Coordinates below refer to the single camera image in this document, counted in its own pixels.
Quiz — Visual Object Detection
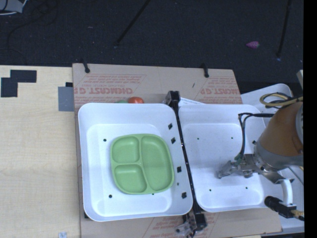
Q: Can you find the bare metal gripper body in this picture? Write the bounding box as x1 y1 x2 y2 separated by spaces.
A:
237 153 279 179

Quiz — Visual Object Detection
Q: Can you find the white plastic tray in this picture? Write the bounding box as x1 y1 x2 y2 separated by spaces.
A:
77 102 194 223
178 103 270 213

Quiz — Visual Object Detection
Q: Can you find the thin black rod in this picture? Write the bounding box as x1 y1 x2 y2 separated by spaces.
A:
171 100 202 216

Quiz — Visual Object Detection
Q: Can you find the green divided plate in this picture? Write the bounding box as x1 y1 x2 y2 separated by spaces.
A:
109 133 175 196

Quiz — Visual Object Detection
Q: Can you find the white printed paper sheet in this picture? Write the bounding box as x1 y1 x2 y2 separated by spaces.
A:
179 97 207 106

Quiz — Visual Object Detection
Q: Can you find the brown cardboard board red print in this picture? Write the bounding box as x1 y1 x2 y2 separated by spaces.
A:
72 63 283 238

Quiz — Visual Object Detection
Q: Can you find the red tomato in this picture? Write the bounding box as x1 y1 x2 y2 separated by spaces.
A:
128 96 145 105

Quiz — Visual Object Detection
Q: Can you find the black cylinder on white bracket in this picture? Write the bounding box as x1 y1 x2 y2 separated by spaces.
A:
264 178 298 219

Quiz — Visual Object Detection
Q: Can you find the black block with thin wires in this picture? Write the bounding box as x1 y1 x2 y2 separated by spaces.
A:
194 212 208 231
165 90 181 107

